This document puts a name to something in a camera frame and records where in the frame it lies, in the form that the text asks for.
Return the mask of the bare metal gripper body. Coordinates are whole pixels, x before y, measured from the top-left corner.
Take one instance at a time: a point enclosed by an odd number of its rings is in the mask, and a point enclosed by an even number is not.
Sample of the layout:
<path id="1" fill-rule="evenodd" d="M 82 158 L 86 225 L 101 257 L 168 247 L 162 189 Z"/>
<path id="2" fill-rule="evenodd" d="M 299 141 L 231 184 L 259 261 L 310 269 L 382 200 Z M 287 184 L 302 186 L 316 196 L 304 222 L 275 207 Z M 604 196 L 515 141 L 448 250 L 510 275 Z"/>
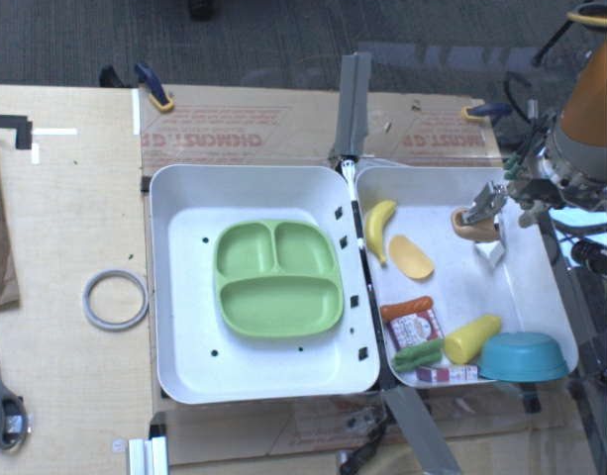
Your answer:
<path id="1" fill-rule="evenodd" d="M 607 185 L 575 168 L 549 146 L 505 160 L 506 193 L 523 210 L 607 211 Z"/>

